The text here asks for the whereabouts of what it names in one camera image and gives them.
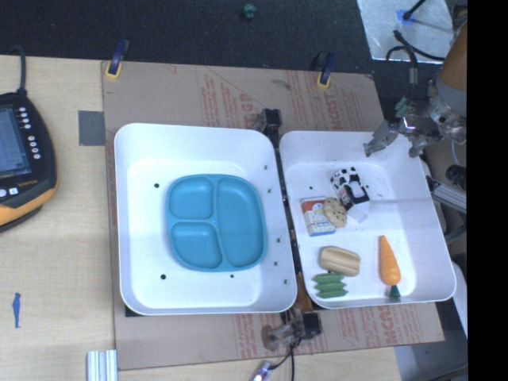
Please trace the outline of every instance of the carrot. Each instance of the carrot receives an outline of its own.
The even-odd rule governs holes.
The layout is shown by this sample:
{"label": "carrot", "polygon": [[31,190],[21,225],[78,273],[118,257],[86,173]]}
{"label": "carrot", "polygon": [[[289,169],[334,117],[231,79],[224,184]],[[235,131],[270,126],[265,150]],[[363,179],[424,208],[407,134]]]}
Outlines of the carrot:
{"label": "carrot", "polygon": [[397,284],[400,282],[400,268],[397,264],[394,251],[385,236],[379,238],[379,268],[381,280],[390,285],[390,298],[400,298]]}

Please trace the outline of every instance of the blue tape mark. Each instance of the blue tape mark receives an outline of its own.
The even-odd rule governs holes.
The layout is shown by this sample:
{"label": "blue tape mark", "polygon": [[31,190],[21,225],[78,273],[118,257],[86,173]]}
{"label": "blue tape mark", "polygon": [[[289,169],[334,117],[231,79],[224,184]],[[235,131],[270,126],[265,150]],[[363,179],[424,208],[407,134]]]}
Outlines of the blue tape mark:
{"label": "blue tape mark", "polygon": [[411,14],[411,17],[409,20],[404,20],[404,18],[402,17],[406,11],[407,10],[397,11],[397,19],[404,25],[413,25],[413,23],[416,21],[416,18],[414,18],[413,14]]}
{"label": "blue tape mark", "polygon": [[19,311],[21,309],[21,301],[20,301],[21,295],[16,292],[14,294],[14,300],[13,300],[13,311],[14,311],[14,325],[17,328],[19,328]]}

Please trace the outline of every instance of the cardboard sheet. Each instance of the cardboard sheet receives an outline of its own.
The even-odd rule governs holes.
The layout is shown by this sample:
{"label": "cardboard sheet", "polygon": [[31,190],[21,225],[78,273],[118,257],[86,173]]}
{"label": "cardboard sheet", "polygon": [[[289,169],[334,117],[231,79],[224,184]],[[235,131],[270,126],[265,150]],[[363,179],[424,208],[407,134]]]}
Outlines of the cardboard sheet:
{"label": "cardboard sheet", "polygon": [[[118,79],[104,76],[106,164],[114,323],[120,370],[283,356],[263,346],[263,327],[282,325],[278,314],[141,317],[120,295],[114,175],[114,135],[131,122],[251,128],[262,109],[280,109],[281,134],[291,130],[374,131],[383,114],[372,79],[333,73],[328,90],[312,71],[122,64]],[[443,341],[434,303],[320,311],[323,333],[296,354]]]}

